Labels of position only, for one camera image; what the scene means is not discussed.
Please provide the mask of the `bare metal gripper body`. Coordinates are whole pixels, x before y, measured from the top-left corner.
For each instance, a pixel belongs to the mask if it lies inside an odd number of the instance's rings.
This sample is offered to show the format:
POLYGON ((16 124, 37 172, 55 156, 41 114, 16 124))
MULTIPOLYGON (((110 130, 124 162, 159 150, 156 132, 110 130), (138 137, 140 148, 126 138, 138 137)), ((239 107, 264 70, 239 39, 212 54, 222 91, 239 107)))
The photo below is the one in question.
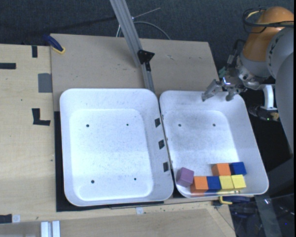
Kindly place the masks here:
POLYGON ((258 89, 260 86, 259 78, 244 66, 222 68, 221 80, 223 87, 227 90, 258 89))

